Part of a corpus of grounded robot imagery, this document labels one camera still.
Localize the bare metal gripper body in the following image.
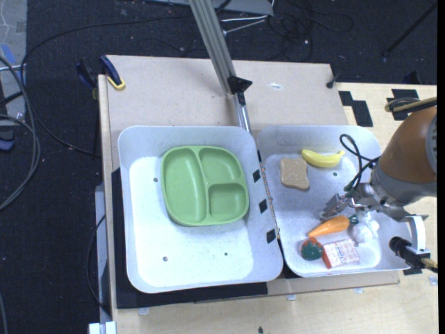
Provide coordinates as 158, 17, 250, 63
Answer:
343, 182, 407, 223

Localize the orange carrot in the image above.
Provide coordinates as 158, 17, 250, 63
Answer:
307, 214, 359, 239

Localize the white plastic tray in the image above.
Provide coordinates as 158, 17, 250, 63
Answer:
117, 125, 284, 294
257, 125, 419, 279

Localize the white lumpy toy food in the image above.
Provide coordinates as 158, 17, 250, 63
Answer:
350, 209, 380, 245

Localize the green and orange toy fruit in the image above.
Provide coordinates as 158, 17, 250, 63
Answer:
300, 237, 325, 262

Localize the red and white carton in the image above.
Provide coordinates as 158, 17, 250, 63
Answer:
321, 239, 362, 270

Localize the yellow banana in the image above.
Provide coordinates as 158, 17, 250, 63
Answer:
300, 148, 346, 169

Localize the tan bread slice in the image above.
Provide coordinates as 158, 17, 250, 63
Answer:
280, 157, 311, 191

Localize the thin black and white rod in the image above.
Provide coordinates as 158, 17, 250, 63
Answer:
257, 148, 281, 241

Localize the green divided plate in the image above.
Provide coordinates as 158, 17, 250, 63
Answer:
160, 145, 251, 228

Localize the brown cardboard board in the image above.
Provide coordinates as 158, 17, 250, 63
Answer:
104, 54, 401, 296

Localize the black cylinder on white bracket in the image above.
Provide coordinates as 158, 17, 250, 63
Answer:
388, 214, 432, 270

